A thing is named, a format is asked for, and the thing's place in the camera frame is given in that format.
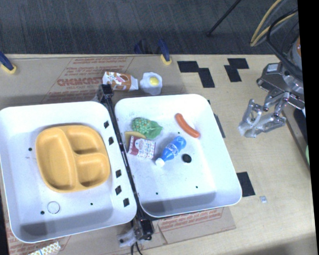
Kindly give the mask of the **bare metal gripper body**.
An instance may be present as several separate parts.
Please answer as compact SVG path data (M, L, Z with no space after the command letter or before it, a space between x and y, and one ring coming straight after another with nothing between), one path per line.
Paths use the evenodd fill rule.
M267 92L264 109L275 104L282 109L285 103L297 109L305 108L304 84L294 73L287 70L282 63L268 64L257 85Z

